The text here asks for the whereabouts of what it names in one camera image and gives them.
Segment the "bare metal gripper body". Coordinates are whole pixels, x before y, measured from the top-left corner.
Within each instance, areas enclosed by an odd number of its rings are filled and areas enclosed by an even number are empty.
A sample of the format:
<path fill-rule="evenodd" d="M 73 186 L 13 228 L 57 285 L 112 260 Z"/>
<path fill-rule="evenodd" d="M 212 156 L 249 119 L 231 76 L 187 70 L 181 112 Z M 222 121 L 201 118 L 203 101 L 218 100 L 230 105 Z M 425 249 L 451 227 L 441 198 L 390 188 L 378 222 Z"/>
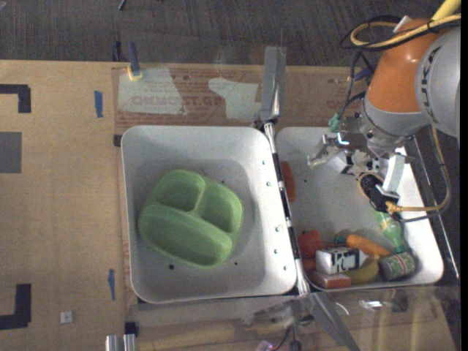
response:
<path fill-rule="evenodd" d="M 350 174 L 377 173 L 393 154 L 393 136 L 373 125 L 365 117 L 346 117 L 336 131 L 338 152 L 352 157 Z"/>

